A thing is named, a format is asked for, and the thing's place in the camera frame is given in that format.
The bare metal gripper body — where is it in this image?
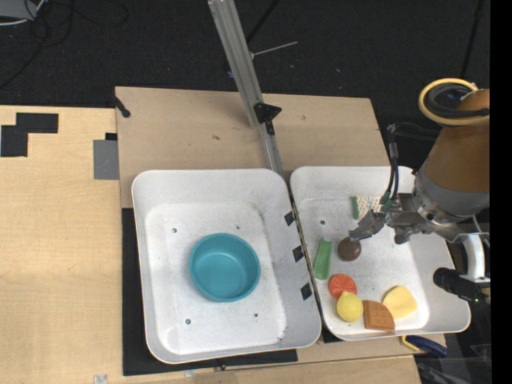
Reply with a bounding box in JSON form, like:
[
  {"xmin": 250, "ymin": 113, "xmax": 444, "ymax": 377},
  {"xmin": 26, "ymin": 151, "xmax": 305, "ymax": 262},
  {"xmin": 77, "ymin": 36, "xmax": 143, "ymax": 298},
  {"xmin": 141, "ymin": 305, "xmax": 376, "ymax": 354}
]
[{"xmin": 383, "ymin": 192, "xmax": 481, "ymax": 245}]

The dotted packet with green edge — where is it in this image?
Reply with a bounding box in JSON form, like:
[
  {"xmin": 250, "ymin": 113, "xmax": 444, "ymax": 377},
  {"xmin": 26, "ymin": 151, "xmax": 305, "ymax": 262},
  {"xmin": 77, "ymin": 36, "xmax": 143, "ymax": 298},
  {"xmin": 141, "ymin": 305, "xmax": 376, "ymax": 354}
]
[{"xmin": 350, "ymin": 194, "xmax": 387, "ymax": 222}]

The brown round toy food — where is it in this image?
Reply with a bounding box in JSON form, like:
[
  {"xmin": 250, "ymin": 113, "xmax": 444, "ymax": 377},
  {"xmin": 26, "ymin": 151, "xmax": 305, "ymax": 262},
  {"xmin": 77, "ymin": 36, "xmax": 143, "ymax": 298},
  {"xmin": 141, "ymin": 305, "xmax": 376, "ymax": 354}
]
[{"xmin": 337, "ymin": 236, "xmax": 362, "ymax": 262}]

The white plastic tray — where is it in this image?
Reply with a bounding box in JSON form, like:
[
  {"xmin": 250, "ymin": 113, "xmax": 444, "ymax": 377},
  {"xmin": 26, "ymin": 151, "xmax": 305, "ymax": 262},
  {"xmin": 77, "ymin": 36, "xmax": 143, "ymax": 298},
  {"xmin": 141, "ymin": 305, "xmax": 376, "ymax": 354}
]
[
  {"xmin": 289, "ymin": 165, "xmax": 472, "ymax": 342},
  {"xmin": 130, "ymin": 168, "xmax": 323, "ymax": 366}
]

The green pea pod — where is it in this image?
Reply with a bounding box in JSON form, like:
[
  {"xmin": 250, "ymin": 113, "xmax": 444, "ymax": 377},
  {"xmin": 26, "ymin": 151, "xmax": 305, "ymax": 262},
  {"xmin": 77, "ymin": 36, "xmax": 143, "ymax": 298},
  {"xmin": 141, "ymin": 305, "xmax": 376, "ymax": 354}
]
[{"xmin": 313, "ymin": 237, "xmax": 334, "ymax": 282}]

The orange slice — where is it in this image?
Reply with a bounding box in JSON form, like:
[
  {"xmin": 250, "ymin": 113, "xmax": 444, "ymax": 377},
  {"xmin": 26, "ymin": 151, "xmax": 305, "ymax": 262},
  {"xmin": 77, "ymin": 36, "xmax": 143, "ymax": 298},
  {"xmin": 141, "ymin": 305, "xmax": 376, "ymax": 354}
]
[{"xmin": 328, "ymin": 273, "xmax": 358, "ymax": 300}]

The yellow lemon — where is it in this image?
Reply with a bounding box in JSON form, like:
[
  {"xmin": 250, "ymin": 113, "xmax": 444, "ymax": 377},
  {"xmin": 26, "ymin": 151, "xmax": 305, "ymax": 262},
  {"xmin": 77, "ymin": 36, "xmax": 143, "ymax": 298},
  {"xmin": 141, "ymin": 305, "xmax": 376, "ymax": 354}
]
[{"xmin": 335, "ymin": 290, "xmax": 365, "ymax": 323}]

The pale yellow wedge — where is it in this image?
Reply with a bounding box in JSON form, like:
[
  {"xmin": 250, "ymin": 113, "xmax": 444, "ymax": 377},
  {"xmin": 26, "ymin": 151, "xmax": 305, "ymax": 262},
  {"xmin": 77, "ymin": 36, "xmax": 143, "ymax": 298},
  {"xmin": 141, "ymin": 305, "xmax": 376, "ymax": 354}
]
[{"xmin": 382, "ymin": 285, "xmax": 418, "ymax": 320}]

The brown waffle biscuit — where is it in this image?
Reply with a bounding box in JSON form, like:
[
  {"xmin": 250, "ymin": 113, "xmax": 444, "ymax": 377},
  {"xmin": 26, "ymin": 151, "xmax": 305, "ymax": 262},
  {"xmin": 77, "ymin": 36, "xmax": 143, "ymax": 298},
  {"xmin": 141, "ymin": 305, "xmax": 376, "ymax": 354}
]
[{"xmin": 362, "ymin": 299, "xmax": 397, "ymax": 333}]

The teal bowl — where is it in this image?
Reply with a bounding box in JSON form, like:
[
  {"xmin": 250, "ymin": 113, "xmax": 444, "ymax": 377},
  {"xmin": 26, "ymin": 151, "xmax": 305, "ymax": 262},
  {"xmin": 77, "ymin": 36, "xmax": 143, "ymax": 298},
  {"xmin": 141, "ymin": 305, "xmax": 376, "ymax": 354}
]
[{"xmin": 188, "ymin": 232, "xmax": 262, "ymax": 303}]

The brown cardboard board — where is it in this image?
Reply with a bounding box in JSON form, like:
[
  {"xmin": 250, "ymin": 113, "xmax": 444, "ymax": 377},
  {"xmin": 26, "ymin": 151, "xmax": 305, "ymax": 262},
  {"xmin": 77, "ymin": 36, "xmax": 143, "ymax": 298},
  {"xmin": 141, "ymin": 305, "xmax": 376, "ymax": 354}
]
[{"xmin": 114, "ymin": 86, "xmax": 447, "ymax": 372}]

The black cylinder on white bracket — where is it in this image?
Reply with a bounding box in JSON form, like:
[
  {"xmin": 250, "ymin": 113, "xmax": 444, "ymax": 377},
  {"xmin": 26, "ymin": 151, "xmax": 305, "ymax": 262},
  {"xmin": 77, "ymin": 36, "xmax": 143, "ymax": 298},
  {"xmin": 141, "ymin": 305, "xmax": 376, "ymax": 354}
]
[{"xmin": 432, "ymin": 232, "xmax": 490, "ymax": 306}]

